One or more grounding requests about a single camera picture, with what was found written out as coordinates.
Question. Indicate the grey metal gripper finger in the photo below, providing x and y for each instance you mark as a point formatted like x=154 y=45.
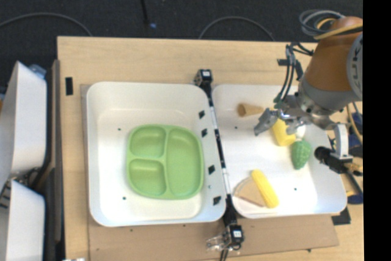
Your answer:
x=264 y=122
x=294 y=126

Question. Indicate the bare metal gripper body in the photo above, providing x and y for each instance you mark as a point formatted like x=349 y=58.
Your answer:
x=317 y=117

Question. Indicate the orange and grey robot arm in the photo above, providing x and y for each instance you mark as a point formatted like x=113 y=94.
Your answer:
x=328 y=70

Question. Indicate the yellow cheese block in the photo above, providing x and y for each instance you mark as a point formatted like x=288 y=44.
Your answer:
x=282 y=136

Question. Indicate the brown ice cream cone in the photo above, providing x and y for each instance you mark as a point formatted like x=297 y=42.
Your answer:
x=249 y=110

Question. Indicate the green grapes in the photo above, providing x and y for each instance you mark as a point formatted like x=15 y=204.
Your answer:
x=301 y=154

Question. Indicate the white plastic tray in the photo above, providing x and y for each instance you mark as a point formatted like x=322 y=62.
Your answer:
x=275 y=159
x=116 y=107

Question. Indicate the thin black and white rod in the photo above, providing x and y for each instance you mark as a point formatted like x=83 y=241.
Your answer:
x=218 y=137

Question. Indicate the yellow corn cob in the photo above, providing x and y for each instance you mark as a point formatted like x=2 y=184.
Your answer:
x=265 y=189

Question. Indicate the brown bread slice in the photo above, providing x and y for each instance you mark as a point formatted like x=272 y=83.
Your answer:
x=252 y=192

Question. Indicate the green divided plate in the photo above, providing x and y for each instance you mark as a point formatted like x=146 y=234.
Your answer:
x=183 y=162

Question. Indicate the black cylinder on white bracket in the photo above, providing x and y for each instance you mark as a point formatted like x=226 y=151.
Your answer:
x=334 y=159

